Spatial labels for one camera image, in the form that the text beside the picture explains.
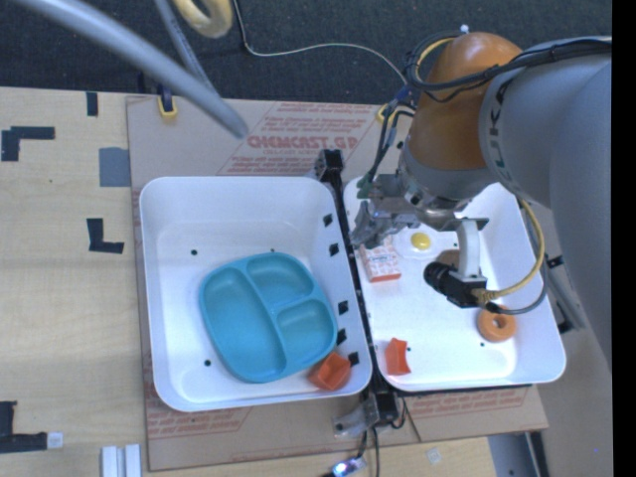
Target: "red object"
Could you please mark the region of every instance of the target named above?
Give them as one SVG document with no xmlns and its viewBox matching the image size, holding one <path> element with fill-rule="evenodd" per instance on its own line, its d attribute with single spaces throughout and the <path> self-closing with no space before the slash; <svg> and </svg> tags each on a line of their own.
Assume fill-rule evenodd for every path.
<svg viewBox="0 0 636 477">
<path fill-rule="evenodd" d="M 407 375 L 410 367 L 406 361 L 406 341 L 392 338 L 385 349 L 387 373 L 389 375 Z"/>
<path fill-rule="evenodd" d="M 342 387 L 351 375 L 351 362 L 336 352 L 331 352 L 309 373 L 309 381 L 327 391 L 335 391 Z"/>
</svg>

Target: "blue plate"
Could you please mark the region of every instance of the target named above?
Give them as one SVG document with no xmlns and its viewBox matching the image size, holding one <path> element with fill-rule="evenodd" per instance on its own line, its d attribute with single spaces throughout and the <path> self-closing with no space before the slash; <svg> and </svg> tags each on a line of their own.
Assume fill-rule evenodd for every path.
<svg viewBox="0 0 636 477">
<path fill-rule="evenodd" d="M 246 382 L 266 383 L 324 359 L 335 347 L 334 313 L 295 257 L 268 252 L 206 276 L 199 305 L 225 366 Z"/>
</svg>

